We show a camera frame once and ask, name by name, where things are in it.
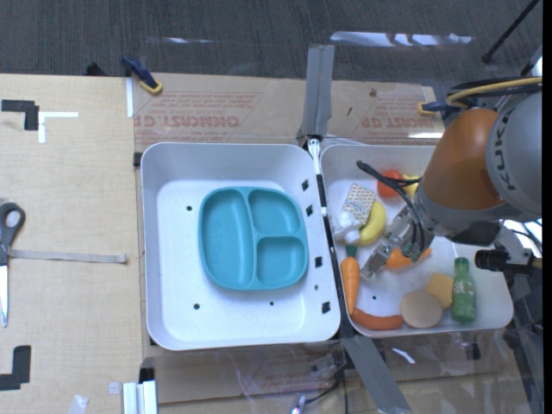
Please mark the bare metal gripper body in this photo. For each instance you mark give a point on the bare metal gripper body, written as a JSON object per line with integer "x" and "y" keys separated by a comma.
{"x": 403, "y": 229}

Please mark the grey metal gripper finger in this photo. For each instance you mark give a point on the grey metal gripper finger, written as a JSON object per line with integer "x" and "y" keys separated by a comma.
{"x": 373, "y": 259}
{"x": 383, "y": 262}

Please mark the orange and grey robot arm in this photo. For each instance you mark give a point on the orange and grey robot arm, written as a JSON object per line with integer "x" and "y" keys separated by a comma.
{"x": 470, "y": 162}

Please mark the orange toy food piece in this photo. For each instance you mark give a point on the orange toy food piece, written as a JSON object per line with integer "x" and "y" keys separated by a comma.
{"x": 397, "y": 260}

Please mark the orange carrot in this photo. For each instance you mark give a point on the orange carrot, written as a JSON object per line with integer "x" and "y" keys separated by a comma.
{"x": 350, "y": 274}

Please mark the yellow banana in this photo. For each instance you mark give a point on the yellow banana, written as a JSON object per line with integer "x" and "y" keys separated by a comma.
{"x": 375, "y": 227}

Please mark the white plastic tray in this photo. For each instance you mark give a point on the white plastic tray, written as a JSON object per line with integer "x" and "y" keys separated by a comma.
{"x": 172, "y": 252}
{"x": 388, "y": 293}

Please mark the small yellow toy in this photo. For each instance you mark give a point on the small yellow toy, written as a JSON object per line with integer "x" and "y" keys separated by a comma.
{"x": 412, "y": 188}

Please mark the red orange round toy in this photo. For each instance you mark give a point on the red orange round toy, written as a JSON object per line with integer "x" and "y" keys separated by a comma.
{"x": 386, "y": 186}

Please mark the white patterned pouch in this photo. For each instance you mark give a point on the white patterned pouch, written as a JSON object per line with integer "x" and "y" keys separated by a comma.
{"x": 355, "y": 205}

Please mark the orange sausage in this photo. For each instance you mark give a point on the orange sausage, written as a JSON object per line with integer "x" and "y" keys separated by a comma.
{"x": 377, "y": 321}

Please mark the tan round biscuit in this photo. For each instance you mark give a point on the tan round biscuit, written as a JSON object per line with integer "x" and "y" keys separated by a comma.
{"x": 420, "y": 309}

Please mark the yellow ridged cheese block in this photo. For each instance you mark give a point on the yellow ridged cheese block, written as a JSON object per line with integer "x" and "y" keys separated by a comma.
{"x": 440, "y": 289}

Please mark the green bottle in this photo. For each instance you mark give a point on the green bottle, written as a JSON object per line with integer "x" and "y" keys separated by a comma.
{"x": 463, "y": 296}

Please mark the blue divided plate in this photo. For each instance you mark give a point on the blue divided plate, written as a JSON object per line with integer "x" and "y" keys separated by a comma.
{"x": 233, "y": 240}

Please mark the brown cardboard board red print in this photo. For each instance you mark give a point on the brown cardboard board red print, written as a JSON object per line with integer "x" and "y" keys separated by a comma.
{"x": 259, "y": 110}

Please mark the black cylinder on white bracket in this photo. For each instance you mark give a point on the black cylinder on white bracket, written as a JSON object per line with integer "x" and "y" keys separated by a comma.
{"x": 496, "y": 260}

